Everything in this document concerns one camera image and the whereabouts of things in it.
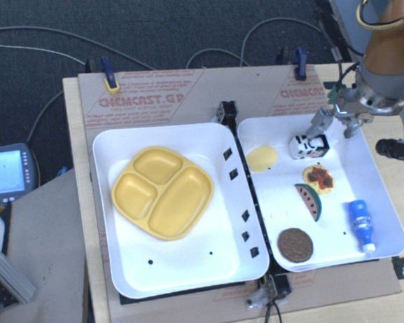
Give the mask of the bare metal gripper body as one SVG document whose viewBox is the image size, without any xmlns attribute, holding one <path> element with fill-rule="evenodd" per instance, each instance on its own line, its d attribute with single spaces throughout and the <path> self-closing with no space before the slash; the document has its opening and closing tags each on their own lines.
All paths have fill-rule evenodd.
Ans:
<svg viewBox="0 0 404 323">
<path fill-rule="evenodd" d="M 395 116 L 404 101 L 404 74 L 367 74 L 356 77 L 355 88 L 340 90 L 335 116 L 340 119 Z"/>
</svg>

